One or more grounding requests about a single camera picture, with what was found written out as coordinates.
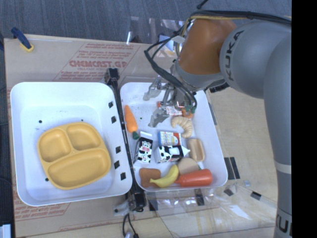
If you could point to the orange carrot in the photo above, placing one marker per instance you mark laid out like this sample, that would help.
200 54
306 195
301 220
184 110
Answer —
130 119

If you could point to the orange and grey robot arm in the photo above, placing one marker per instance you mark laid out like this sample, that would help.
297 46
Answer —
247 58

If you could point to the black cylinder on white bracket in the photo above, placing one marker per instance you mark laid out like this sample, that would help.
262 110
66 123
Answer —
219 87

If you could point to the tall cow print carton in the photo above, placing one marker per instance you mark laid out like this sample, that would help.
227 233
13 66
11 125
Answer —
144 149

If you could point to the beige croissant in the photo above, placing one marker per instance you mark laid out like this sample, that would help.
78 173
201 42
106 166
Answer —
184 124

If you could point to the white carton, blue orange print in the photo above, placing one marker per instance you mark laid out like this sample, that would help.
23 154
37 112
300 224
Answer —
168 138

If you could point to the brown cardboard board, red print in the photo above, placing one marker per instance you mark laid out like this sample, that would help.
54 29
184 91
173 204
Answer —
62 58

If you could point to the orange squeeze bottle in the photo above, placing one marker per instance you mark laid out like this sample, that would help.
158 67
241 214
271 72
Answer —
195 178

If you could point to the yellow divided plate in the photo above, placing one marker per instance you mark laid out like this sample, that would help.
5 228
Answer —
74 162

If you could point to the yellow banana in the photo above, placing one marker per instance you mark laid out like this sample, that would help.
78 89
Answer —
167 180

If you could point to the small orange pretzel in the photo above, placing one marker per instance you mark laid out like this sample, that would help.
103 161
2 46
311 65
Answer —
187 113

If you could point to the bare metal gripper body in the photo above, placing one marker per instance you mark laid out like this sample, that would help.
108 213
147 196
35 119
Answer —
173 94

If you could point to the small red and white packet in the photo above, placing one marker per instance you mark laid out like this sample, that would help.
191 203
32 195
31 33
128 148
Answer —
173 111

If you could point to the brown biscuit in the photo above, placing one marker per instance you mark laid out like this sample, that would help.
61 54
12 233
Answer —
148 176

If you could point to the tan bread bun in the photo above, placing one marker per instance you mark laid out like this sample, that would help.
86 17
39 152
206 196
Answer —
196 149

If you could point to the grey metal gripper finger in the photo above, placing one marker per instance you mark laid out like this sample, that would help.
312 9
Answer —
157 118
149 93

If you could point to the white plastic tray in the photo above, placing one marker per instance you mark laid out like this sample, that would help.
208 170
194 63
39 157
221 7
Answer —
62 100
213 145

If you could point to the thin black rod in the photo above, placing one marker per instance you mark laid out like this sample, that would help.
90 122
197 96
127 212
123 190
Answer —
125 142

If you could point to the beige round bread slice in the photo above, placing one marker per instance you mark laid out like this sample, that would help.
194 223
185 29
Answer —
188 165

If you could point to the wide cow print carton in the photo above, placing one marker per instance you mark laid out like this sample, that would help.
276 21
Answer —
168 154

